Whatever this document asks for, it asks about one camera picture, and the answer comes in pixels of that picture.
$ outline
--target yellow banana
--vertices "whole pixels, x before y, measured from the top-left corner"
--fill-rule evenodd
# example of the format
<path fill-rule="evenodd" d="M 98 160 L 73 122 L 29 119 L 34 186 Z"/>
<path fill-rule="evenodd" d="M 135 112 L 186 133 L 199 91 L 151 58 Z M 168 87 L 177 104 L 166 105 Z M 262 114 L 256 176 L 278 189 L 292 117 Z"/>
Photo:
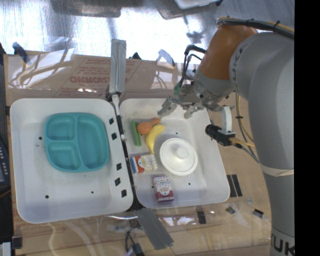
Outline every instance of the yellow banana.
<path fill-rule="evenodd" d="M 149 133 L 145 137 L 145 143 L 151 151 L 151 154 L 154 154 L 155 140 L 157 136 L 164 131 L 166 127 L 162 124 L 157 124 L 151 128 Z"/>

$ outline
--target round white lid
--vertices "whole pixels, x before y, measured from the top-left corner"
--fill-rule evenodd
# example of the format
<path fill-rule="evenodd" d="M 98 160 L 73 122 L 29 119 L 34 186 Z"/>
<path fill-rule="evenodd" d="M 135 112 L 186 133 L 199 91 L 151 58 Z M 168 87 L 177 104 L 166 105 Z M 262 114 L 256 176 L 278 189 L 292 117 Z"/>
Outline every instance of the round white lid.
<path fill-rule="evenodd" d="M 191 174 L 198 164 L 196 150 L 181 138 L 167 139 L 161 145 L 160 160 L 169 172 L 179 176 Z"/>

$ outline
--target teal divided plate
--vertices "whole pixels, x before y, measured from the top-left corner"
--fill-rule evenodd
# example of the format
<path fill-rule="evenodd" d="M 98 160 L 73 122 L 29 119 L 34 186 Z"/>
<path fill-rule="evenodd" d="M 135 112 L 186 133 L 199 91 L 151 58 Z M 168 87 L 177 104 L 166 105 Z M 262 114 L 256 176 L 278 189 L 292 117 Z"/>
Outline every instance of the teal divided plate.
<path fill-rule="evenodd" d="M 93 114 L 51 115 L 45 123 L 44 142 L 50 164 L 60 171 L 96 171 L 109 161 L 106 127 Z"/>

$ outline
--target white tray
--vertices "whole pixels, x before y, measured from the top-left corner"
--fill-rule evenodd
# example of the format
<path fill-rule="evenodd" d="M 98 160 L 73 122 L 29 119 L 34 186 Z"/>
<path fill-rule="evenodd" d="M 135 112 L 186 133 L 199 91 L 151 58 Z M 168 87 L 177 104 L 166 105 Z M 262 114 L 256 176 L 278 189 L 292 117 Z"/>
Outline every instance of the white tray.
<path fill-rule="evenodd" d="M 45 122 L 53 114 L 67 112 L 89 113 L 103 121 L 110 146 L 109 161 L 103 168 L 64 172 L 49 163 L 41 139 Z M 25 221 L 47 223 L 130 208 L 133 192 L 110 103 L 102 99 L 24 98 L 12 104 L 10 119 L 17 210 Z"/>
<path fill-rule="evenodd" d="M 149 154 L 145 143 L 146 135 L 141 136 L 141 146 L 134 143 L 131 120 L 140 123 L 157 117 L 157 111 L 165 99 L 126 99 L 120 105 L 124 135 L 127 139 L 129 156 Z M 204 109 L 184 119 L 185 111 L 177 106 L 170 115 L 162 118 L 160 124 L 165 130 L 156 138 L 154 151 L 158 170 L 136 173 L 133 181 L 137 197 L 146 208 L 167 208 L 198 206 L 222 203 L 229 198 L 230 187 L 221 159 L 217 142 L 205 133 L 210 124 L 208 112 Z M 159 151 L 163 142 L 170 138 L 181 138 L 189 142 L 196 150 L 198 164 L 195 171 L 186 176 L 177 176 L 167 171 L 161 164 Z M 152 178 L 160 175 L 169 176 L 174 200 L 157 203 Z"/>

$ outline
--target orange toy food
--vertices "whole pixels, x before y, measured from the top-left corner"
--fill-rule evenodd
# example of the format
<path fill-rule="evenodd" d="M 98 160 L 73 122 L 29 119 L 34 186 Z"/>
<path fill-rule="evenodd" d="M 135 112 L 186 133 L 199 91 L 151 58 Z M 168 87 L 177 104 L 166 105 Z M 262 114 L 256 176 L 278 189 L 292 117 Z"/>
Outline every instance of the orange toy food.
<path fill-rule="evenodd" d="M 144 135 L 144 134 L 148 134 L 151 130 L 151 128 L 158 124 L 161 120 L 157 117 L 153 118 L 151 121 L 145 121 L 145 122 L 142 122 L 142 123 L 139 123 L 137 126 L 136 126 L 136 130 L 139 134 L 141 135 Z"/>

